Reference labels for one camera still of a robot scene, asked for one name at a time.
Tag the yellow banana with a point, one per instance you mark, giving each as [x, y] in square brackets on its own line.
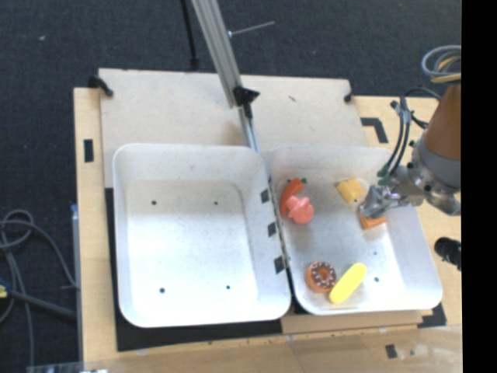
[348, 283]

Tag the white plastic tray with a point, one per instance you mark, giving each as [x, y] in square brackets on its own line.
[194, 243]
[341, 243]

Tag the pink toy figure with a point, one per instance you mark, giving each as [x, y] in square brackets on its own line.
[301, 210]

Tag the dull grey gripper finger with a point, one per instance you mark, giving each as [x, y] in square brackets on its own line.
[378, 210]
[365, 208]

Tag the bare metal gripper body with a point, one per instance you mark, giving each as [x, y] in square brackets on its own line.
[421, 190]

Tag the brown sprinkled doughnut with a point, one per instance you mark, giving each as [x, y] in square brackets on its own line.
[320, 276]

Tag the orange carrot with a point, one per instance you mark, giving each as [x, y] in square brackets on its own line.
[290, 190]

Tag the pale wood board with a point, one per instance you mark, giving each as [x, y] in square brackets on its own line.
[167, 107]

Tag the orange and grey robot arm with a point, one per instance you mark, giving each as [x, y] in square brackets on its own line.
[442, 130]

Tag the yellow cheese wedge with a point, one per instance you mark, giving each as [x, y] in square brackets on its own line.
[350, 190]

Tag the orange block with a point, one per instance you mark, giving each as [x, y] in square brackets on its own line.
[372, 223]

